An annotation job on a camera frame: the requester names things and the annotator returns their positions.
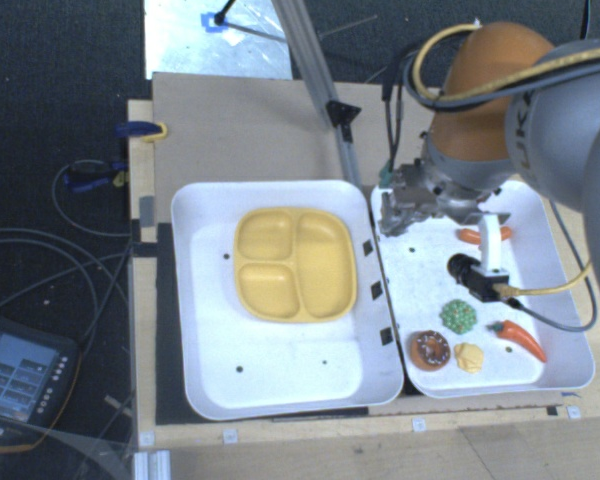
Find yellow divided plate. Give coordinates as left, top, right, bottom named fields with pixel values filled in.
left=233, top=206, right=358, bottom=324

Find black cylinder on white bracket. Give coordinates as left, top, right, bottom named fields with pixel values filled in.
left=447, top=212, right=511, bottom=303

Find white plastic tray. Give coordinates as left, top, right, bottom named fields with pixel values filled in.
left=369, top=180, right=596, bottom=399
left=170, top=179, right=405, bottom=422

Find orange toy sausage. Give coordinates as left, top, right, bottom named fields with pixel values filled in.
left=457, top=226, right=513, bottom=246

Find brown cardboard board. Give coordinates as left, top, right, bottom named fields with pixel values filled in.
left=152, top=71, right=600, bottom=427

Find brown toy doughnut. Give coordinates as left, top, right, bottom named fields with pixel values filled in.
left=410, top=330, right=452, bottom=371

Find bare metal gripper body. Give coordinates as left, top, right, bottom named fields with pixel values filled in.
left=388, top=161, right=492, bottom=223

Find green toy peas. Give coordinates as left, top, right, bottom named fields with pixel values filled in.
left=439, top=299, right=479, bottom=335

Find orange toy carrot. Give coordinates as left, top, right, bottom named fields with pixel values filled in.
left=487, top=320, right=549, bottom=364

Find yellow toy food lump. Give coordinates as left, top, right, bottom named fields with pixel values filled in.
left=453, top=342, right=485, bottom=375

